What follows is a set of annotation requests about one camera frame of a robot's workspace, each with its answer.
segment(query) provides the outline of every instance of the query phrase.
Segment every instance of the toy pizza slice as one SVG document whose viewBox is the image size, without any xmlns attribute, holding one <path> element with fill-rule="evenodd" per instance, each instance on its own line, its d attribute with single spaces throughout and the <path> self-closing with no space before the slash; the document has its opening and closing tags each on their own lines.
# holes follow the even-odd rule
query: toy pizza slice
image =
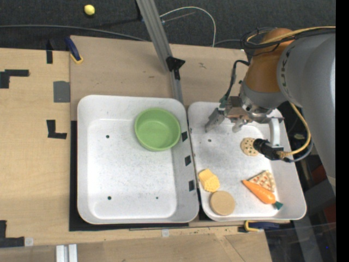
<svg viewBox="0 0 349 262">
<path fill-rule="evenodd" d="M 258 184 L 271 192 L 275 191 L 275 179 L 272 173 L 270 173 L 268 170 L 250 178 L 249 181 Z"/>
</svg>

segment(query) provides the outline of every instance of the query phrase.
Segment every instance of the green bowl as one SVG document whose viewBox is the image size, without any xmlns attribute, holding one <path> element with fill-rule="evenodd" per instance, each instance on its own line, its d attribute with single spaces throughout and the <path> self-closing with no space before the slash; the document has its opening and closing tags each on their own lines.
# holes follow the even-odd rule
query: green bowl
<svg viewBox="0 0 349 262">
<path fill-rule="evenodd" d="M 140 144 L 150 151 L 164 151 L 180 138 L 178 119 L 169 111 L 151 108 L 141 112 L 135 121 L 135 132 Z"/>
</svg>

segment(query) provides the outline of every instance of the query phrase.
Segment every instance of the white cable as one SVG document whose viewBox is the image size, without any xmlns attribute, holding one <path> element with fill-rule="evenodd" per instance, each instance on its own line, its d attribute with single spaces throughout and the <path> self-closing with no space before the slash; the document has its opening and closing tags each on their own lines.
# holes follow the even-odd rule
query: white cable
<svg viewBox="0 0 349 262">
<path fill-rule="evenodd" d="M 203 11 L 204 13 L 206 13 L 211 18 L 212 23 L 213 23 L 213 28 L 214 28 L 212 47 L 214 47 L 214 44 L 215 44 L 215 41 L 216 41 L 216 23 L 215 23 L 213 17 L 211 16 L 211 14 L 208 11 L 206 11 L 204 9 L 201 9 L 199 7 L 194 7 L 194 6 L 181 7 L 181 8 L 178 8 L 178 9 L 175 9 L 175 10 L 171 10 L 171 11 L 168 11 L 167 13 L 164 13 L 164 14 L 160 15 L 160 18 L 164 17 L 166 15 L 172 14 L 175 11 L 184 10 L 184 9 L 197 9 L 197 10 Z"/>
</svg>

